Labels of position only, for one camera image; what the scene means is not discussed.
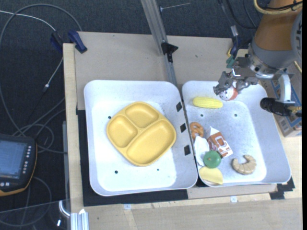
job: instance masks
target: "table surface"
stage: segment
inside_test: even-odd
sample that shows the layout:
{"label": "table surface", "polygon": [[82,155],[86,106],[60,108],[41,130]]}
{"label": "table surface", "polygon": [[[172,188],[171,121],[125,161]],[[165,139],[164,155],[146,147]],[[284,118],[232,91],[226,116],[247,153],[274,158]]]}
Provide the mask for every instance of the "table surface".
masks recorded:
{"label": "table surface", "polygon": [[[302,229],[302,139],[285,138],[279,129],[295,185],[284,193],[284,200],[271,200],[269,192],[275,192],[277,185],[263,184],[192,187],[188,200],[133,204],[130,209],[122,204],[84,207],[76,108],[84,109],[85,84],[94,79],[165,81],[166,73],[151,35],[79,34],[88,47],[86,59],[73,44],[63,48],[69,182],[72,212],[83,208],[89,212],[90,229]],[[189,80],[218,80],[232,43],[225,38],[183,36],[168,36],[168,41],[179,47],[173,53],[179,90]]]}

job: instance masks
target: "yellow divided plate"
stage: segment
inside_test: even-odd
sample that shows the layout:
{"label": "yellow divided plate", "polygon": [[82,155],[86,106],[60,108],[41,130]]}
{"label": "yellow divided plate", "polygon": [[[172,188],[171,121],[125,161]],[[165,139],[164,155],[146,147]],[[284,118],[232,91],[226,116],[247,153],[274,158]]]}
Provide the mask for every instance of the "yellow divided plate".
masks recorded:
{"label": "yellow divided plate", "polygon": [[106,134],[131,163],[147,166],[158,160],[176,140],[172,124],[145,102],[134,102],[111,118]]}

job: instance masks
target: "yellow object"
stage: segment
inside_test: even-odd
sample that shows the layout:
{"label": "yellow object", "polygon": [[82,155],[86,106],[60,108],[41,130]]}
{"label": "yellow object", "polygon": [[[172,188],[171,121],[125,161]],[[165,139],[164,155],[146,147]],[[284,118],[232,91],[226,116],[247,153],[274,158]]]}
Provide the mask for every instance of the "yellow object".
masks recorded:
{"label": "yellow object", "polygon": [[134,102],[111,118],[106,134],[113,146],[131,163],[147,166],[175,143],[176,131],[158,110]]}
{"label": "yellow object", "polygon": [[195,97],[193,104],[203,108],[221,108],[223,106],[222,101],[211,97]]}
{"label": "yellow object", "polygon": [[218,168],[210,169],[207,166],[204,166],[200,168],[199,174],[203,180],[216,184],[223,184],[223,175]]}

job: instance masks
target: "black device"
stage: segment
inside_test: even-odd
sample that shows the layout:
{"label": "black device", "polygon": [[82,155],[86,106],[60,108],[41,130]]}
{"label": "black device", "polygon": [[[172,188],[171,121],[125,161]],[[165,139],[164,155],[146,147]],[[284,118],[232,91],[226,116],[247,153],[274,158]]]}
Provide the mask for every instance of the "black device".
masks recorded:
{"label": "black device", "polygon": [[32,179],[37,144],[31,137],[0,134],[0,196],[25,190]]}

